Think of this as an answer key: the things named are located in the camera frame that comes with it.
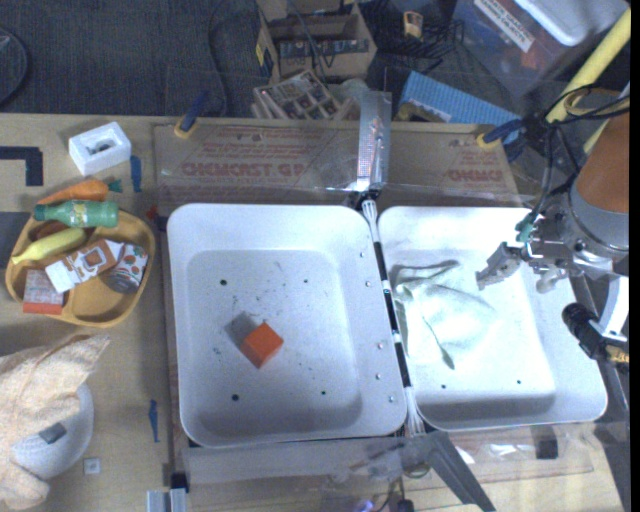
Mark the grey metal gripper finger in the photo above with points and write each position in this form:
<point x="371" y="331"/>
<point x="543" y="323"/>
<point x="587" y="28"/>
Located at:
<point x="502" y="272"/>
<point x="496" y="257"/>

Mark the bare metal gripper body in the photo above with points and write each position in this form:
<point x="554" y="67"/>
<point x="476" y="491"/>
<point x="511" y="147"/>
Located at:
<point x="555" y="245"/>

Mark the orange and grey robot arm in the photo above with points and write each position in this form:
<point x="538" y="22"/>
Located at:
<point x="602" y="170"/>

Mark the pale white cloth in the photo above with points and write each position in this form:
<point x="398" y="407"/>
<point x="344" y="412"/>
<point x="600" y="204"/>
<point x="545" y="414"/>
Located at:
<point x="450" y="320"/>

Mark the white plastic tray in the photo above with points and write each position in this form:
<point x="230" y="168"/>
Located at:
<point x="510" y="395"/>
<point x="280" y="400"/>

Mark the orange cube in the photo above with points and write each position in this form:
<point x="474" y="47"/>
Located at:
<point x="262" y="345"/>

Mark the brown cardboard board red print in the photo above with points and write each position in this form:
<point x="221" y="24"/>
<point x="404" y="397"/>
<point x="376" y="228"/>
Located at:
<point x="260" y="165"/>

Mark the small printed can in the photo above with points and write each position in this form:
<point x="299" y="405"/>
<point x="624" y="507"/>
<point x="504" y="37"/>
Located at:
<point x="129" y="272"/>

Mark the orange divided plate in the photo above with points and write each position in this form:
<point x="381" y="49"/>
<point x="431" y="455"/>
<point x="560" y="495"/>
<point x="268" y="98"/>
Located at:
<point x="100" y="305"/>

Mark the white foam box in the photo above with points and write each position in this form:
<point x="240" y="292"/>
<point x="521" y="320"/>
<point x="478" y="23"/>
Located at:
<point x="97" y="152"/>

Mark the white and orange carton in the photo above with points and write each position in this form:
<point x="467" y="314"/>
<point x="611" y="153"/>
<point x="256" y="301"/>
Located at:
<point x="82" y="265"/>

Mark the green bottle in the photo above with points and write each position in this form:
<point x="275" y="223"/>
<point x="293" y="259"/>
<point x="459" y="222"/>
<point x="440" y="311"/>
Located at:
<point x="82" y="213"/>

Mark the orange carrot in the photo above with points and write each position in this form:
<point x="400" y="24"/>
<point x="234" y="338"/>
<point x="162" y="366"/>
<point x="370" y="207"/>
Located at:
<point x="80" y="191"/>

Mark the yellow banana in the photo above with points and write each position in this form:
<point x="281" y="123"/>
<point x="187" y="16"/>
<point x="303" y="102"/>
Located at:
<point x="55" y="243"/>

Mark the small white square tile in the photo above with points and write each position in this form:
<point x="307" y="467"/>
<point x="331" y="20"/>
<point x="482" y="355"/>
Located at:
<point x="92" y="465"/>

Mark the orange and white packet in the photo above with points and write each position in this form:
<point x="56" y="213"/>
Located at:
<point x="42" y="295"/>

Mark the white bowl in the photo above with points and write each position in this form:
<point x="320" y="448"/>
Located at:
<point x="75" y="440"/>

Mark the peach towel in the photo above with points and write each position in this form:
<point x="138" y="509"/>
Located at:
<point x="35" y="385"/>

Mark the black cylinder on white bracket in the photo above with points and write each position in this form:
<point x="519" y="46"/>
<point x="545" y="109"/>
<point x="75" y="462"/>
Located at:
<point x="585" y="327"/>

